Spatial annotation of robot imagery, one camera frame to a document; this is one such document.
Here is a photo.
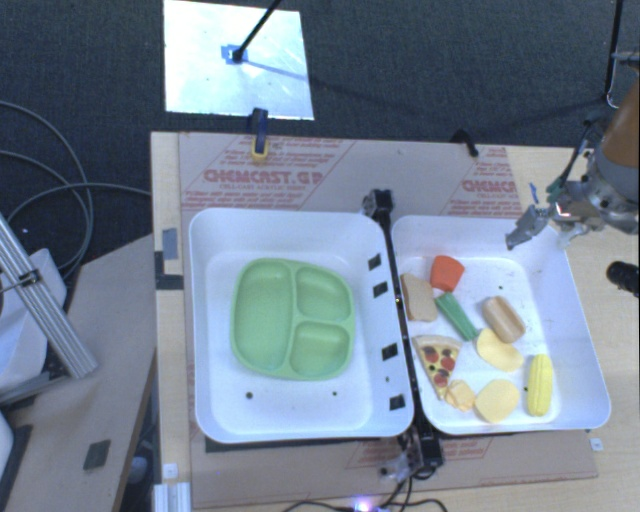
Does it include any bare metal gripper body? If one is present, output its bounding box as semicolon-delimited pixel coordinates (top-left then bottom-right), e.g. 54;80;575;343
548;180;640;237

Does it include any white plastic tray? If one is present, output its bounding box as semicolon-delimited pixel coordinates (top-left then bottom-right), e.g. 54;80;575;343
390;214;613;436
188;207;416;445

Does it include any orange carrot with green top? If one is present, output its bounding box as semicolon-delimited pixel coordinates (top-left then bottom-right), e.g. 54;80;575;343
429;254;481;343

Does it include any tan hot dog bun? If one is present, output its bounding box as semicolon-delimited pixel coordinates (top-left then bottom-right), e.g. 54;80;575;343
481;295;527;345

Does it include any yellow potato crisp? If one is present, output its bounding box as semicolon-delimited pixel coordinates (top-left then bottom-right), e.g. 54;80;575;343
472;378;522;425
474;327;526;374

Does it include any brown bread slice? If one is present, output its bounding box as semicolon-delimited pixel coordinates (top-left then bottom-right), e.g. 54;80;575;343
399;272;440;323

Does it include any thin black and white rod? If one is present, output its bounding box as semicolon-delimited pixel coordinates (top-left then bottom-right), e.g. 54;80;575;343
375;203;432;451

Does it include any yellow corn cob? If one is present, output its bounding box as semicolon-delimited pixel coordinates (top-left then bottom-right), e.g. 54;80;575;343
525;353;555;418

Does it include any pizza slice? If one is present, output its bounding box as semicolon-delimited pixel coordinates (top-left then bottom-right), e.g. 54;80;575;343
411;334;463;402

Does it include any pale yellow ridged piece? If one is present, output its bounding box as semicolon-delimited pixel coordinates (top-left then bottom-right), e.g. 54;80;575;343
444;379;477;414

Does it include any brown cardboard board red print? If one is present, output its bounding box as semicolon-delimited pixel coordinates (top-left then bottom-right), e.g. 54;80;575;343
177;131;600;509

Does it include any green divided plate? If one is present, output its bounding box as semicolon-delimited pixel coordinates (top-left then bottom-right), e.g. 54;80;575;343
229;257;357;383

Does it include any black cylinder on white bracket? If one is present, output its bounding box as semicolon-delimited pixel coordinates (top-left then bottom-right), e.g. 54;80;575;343
605;259;640;296

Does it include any black block with thin wires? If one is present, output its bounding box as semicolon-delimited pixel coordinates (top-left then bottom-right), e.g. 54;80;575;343
382;430;445;482
361;188;397;217

